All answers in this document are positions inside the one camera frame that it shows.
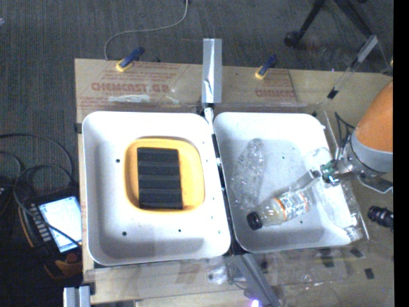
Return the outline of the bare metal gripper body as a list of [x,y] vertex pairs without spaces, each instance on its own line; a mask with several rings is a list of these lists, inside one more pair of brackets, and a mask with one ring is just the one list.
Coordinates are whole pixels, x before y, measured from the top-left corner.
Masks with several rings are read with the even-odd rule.
[[341,182],[355,179],[355,174],[342,161],[332,159],[321,165],[321,174],[324,183],[339,185]]

